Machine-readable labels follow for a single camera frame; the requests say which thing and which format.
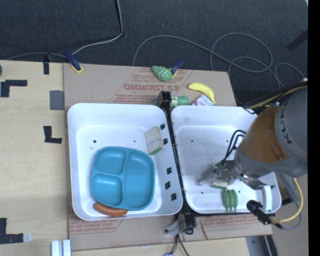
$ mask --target sponge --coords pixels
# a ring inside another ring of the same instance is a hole
[[[144,134],[144,137],[149,155],[154,155],[164,148],[159,127],[152,127]]]
[[[216,189],[221,189],[221,190],[226,190],[228,187],[228,183],[221,180],[221,179],[214,179],[211,182],[210,187],[216,188]]]

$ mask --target white cable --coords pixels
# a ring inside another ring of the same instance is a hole
[[[248,37],[248,38],[250,38],[250,39],[253,39],[253,40],[257,41],[258,43],[260,43],[260,44],[264,47],[264,49],[265,49],[266,52],[268,53],[268,55],[269,55],[269,63],[268,63],[268,64],[264,64],[264,63],[261,62],[260,60],[255,59],[255,58],[252,58],[252,57],[248,57],[248,56],[242,56],[242,57],[237,57],[237,58],[235,58],[234,60],[228,60],[228,59],[226,59],[225,57],[217,54],[217,53],[214,51],[215,46],[217,45],[217,43],[218,43],[220,40],[222,40],[223,38],[228,37],[228,36],[245,36],[245,37]],[[214,55],[214,56],[218,57],[219,59],[221,59],[221,60],[229,63],[229,68],[228,68],[228,73],[229,73],[229,75],[230,75],[230,72],[231,72],[231,67],[236,67],[236,68],[238,68],[238,69],[240,69],[240,70],[243,70],[243,71],[245,71],[245,72],[254,73],[254,74],[258,74],[258,73],[263,73],[263,72],[269,71],[269,72],[272,74],[272,76],[275,78],[275,80],[276,80],[276,82],[277,82],[277,84],[278,84],[278,87],[281,88],[281,87],[285,87],[285,86],[281,83],[281,81],[280,81],[279,78],[278,78],[277,68],[278,68],[280,65],[287,65],[287,66],[293,68],[296,72],[298,72],[298,73],[302,76],[302,78],[304,78],[304,75],[303,75],[297,68],[295,68],[294,66],[292,66],[292,65],[290,65],[290,64],[287,64],[287,63],[279,63],[279,64],[275,67],[275,71],[273,72],[273,71],[271,70],[271,66],[272,66],[272,64],[273,64],[273,56],[272,56],[271,51],[269,50],[269,48],[266,46],[266,44],[264,44],[261,40],[257,39],[256,37],[254,37],[254,36],[252,36],[252,35],[245,34],[245,33],[240,33],[240,32],[228,33],[228,34],[225,34],[225,35],[221,36],[218,40],[215,41],[215,43],[213,44],[213,47],[212,47],[211,50],[208,49],[208,48],[206,48],[206,47],[204,47],[204,46],[202,46],[202,45],[200,45],[200,44],[198,44],[198,43],[196,43],[196,42],[190,41],[190,40],[185,39],[185,38],[182,38],[182,37],[178,37],[178,36],[174,36],[174,35],[167,35],[167,34],[155,35],[155,36],[152,36],[152,37],[146,39],[145,41],[143,41],[143,42],[139,45],[139,47],[137,48],[137,50],[136,50],[136,52],[135,52],[135,55],[134,55],[134,57],[133,57],[132,66],[134,66],[134,65],[136,64],[137,55],[138,55],[138,52],[140,51],[141,47],[142,47],[145,43],[147,43],[147,42],[149,42],[149,41],[151,41],[151,40],[153,40],[153,39],[158,39],[158,38],[171,38],[171,39],[180,40],[180,41],[189,43],[189,44],[191,44],[191,45],[194,45],[194,46],[196,46],[196,47],[198,47],[198,48],[200,48],[200,49],[202,49],[202,50],[204,50],[204,51],[206,51],[206,52],[209,52],[209,53],[210,53],[210,65],[211,65],[211,70],[214,70],[214,69],[213,69],[213,64],[212,64],[212,55]],[[258,70],[256,70],[256,69],[244,68],[244,67],[239,66],[239,65],[237,65],[237,64],[235,63],[236,61],[238,61],[238,60],[240,60],[240,59],[247,59],[247,60],[251,60],[251,61],[257,62],[257,63],[259,63],[260,65],[262,65],[264,68],[263,68],[263,69],[258,69]]]
[[[118,38],[120,38],[124,34],[124,28],[123,28],[123,24],[122,24],[122,16],[121,16],[119,0],[116,0],[116,4],[117,4],[116,7],[119,12],[119,22],[120,22],[120,28],[121,28],[120,34],[110,40],[107,40],[107,41],[95,42],[95,43],[84,45],[81,48],[79,48],[78,50],[76,50],[75,52],[73,52],[72,53],[73,55],[75,55],[76,53],[80,52],[81,50],[83,50],[84,48],[87,48],[87,47],[97,46],[97,45],[102,45],[102,44],[107,44],[107,43],[113,42],[113,41],[117,40]]]
[[[278,82],[281,84],[282,87],[284,87],[284,85],[283,85],[282,82],[279,80],[278,74],[277,74],[277,69],[278,69],[278,67],[280,67],[280,66],[288,66],[288,67],[292,68],[293,70],[295,70],[295,71],[302,77],[302,79],[305,79],[304,74],[302,74],[296,67],[294,67],[294,66],[292,66],[292,65],[290,65],[290,64],[288,64],[288,63],[279,63],[278,65],[275,66],[275,68],[274,68],[274,73],[275,73],[275,76],[277,77]]]
[[[6,61],[9,61],[9,60],[14,60],[14,59],[17,59],[17,58],[20,58],[20,57],[25,57],[25,56],[32,56],[32,55],[46,55],[46,54],[49,54],[50,52],[30,52],[30,53],[25,53],[25,54],[20,54],[20,55],[16,55],[16,56],[13,56],[13,57],[9,57],[9,58],[6,58],[5,60]],[[50,53],[52,56],[57,56],[57,57],[61,57],[61,58],[66,58],[66,56],[64,55],[61,55],[61,54],[57,54],[57,53]]]

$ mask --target toy sausage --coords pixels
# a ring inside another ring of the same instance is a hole
[[[127,212],[128,212],[128,210],[126,210],[126,209],[112,208],[112,207],[105,206],[105,205],[98,203],[98,202],[94,203],[93,208],[96,211],[98,211],[99,213],[109,215],[112,217],[119,217],[119,216],[127,214]]]

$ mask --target wooden table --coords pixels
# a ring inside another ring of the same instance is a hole
[[[63,91],[63,65],[1,60],[0,82],[27,80],[0,97],[0,218],[7,234],[31,234],[30,242],[1,244],[0,255],[46,256],[54,240],[68,238],[65,111],[50,110],[50,91]],[[46,143],[44,126],[62,143]],[[184,243],[190,255],[248,256],[245,238]],[[165,255],[172,244],[73,251],[82,255]],[[184,255],[179,246],[175,255]]]

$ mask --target blue divided plate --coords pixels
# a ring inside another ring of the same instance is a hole
[[[142,210],[155,191],[155,165],[146,153],[109,146],[93,160],[91,192],[99,203],[125,210]]]

